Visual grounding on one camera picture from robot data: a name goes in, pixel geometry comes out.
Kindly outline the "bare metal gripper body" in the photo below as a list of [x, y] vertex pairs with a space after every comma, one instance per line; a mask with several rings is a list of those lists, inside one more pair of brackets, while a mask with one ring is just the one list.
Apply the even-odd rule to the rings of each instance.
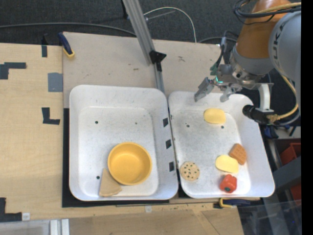
[[240, 65], [219, 64], [215, 67], [215, 85], [221, 90], [241, 88], [256, 90], [260, 87], [260, 80], [266, 74], [254, 74], [243, 69]]

